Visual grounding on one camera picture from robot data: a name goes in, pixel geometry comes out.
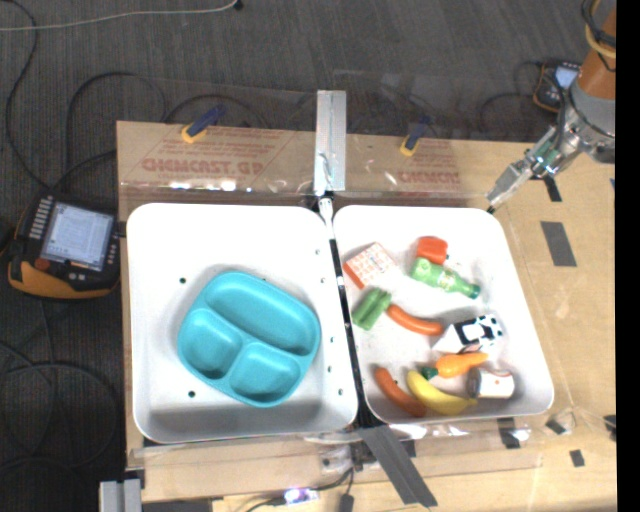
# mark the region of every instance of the black tape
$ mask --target black tape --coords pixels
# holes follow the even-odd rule
[[[144,512],[211,512],[211,500],[193,501],[163,501],[146,503],[142,506]]]
[[[564,428],[562,425],[560,425],[560,423],[553,419],[547,421],[545,423],[545,426],[558,435],[562,435],[567,431],[566,428]]]
[[[562,222],[540,222],[542,231],[547,239],[551,259],[556,267],[577,267],[576,259],[571,250]]]
[[[416,456],[416,443],[413,439],[406,439],[404,441],[400,441],[400,444],[404,446],[404,450],[407,452],[407,455],[411,458],[415,458]]]
[[[507,450],[520,448],[520,441],[513,435],[515,429],[516,422],[513,418],[498,418],[498,432],[500,432],[500,439]]]
[[[571,456],[571,461],[573,462],[574,467],[579,468],[584,466],[584,457],[580,450],[571,450],[569,455]]]
[[[604,417],[605,424],[607,426],[607,430],[611,433],[610,437],[612,441],[617,441],[616,439],[616,415],[609,414]]]
[[[547,186],[547,193],[549,194],[549,199],[553,203],[561,203],[562,197],[560,196],[560,191],[558,190],[558,185],[553,176],[546,175],[544,177],[544,184]]]

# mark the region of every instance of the toy hot dog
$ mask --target toy hot dog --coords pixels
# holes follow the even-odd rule
[[[428,320],[416,318],[395,304],[392,304],[387,308],[387,314],[393,321],[400,324],[405,329],[417,332],[418,334],[439,336],[443,332],[443,327],[438,322],[430,322]]]
[[[378,367],[374,372],[374,377],[384,395],[398,407],[416,418],[422,418],[427,414],[427,407],[420,400],[401,389],[393,380],[389,370]]]

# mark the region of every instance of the white plastic tray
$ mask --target white plastic tray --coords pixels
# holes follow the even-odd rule
[[[405,375],[440,355],[432,350],[438,337],[408,331],[383,314],[370,331],[354,326],[358,361],[366,400],[372,412],[389,424],[428,424],[443,420],[473,420],[537,415],[553,402],[551,376],[540,347],[533,320],[522,291],[502,226],[490,214],[468,208],[426,208],[352,205],[340,209],[334,229],[344,263],[374,242],[380,243],[399,266],[395,275],[378,283],[391,292],[393,303],[417,317],[440,321],[443,326],[485,313],[495,313],[504,328],[500,342],[491,350],[486,366],[510,370],[515,392],[509,399],[480,399],[458,417],[430,412],[415,418],[391,403],[380,391],[373,371],[386,367],[398,384],[409,391]],[[445,266],[481,286],[474,300],[447,293],[411,279],[408,274],[420,237],[436,236],[448,243]],[[350,308],[357,307],[370,288],[360,290],[345,276]],[[434,384],[445,391],[465,394],[465,376]]]
[[[127,223],[133,416],[159,443],[333,432],[357,397],[327,231],[286,206],[148,204]],[[322,341],[285,402],[256,408],[208,386],[177,354],[180,324],[200,290],[227,270],[264,278],[314,310]]]

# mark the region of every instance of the milk carton toy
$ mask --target milk carton toy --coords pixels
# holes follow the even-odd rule
[[[433,349],[452,354],[487,352],[502,337],[502,326],[494,314],[486,314],[451,324]]]

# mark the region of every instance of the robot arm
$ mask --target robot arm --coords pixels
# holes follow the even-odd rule
[[[584,9],[588,10],[589,17],[594,5],[597,5],[594,0],[585,0]],[[498,178],[486,194],[489,212],[504,204],[530,178],[554,176],[580,153],[587,153],[602,163],[615,163],[615,6],[602,30],[589,23],[586,34],[592,49],[578,77],[564,93],[564,106],[558,113],[557,124],[523,159],[509,164]]]

